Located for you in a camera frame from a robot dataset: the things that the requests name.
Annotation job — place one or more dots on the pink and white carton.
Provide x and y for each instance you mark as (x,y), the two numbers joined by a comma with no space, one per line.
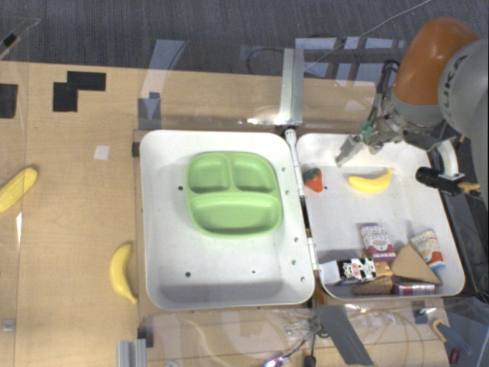
(376,241)

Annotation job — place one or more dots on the black cylinder on white bracket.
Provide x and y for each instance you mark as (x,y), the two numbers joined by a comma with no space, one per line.
(435,178)

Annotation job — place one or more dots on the white plastic tray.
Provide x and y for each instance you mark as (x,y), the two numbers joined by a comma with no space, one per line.
(344,220)
(214,266)

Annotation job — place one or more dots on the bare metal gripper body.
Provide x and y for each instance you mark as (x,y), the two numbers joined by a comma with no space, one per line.
(386,130)

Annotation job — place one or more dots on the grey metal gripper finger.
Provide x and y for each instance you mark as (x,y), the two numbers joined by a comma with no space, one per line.
(348,149)
(375,149)

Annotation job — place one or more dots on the yellow banana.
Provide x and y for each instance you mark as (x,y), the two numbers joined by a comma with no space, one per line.
(119,273)
(368,184)

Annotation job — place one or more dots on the yellow corn cob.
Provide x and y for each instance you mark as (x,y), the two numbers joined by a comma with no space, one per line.
(17,189)

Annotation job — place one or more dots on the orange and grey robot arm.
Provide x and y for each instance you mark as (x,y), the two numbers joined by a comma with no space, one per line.
(424,71)

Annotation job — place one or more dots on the purple packet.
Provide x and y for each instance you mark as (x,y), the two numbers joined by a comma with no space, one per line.
(414,289)

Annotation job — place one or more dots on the white carton with colourful print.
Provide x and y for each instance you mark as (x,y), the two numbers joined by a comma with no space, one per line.
(353,270)

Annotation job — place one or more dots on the brown pizza slice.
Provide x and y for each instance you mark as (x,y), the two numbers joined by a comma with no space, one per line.
(410,266)

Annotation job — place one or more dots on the green divided plate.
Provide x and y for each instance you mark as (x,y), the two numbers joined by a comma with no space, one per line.
(233,208)

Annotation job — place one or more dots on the brown bread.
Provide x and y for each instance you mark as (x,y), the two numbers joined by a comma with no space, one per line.
(372,287)

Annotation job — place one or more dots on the thin black and white rod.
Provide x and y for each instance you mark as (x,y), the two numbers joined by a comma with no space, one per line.
(298,174)

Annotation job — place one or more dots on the red strawberry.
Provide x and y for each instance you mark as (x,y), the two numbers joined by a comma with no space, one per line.
(314,182)

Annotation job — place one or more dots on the tan biscuit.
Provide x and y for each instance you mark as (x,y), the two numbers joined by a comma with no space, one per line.
(384,269)

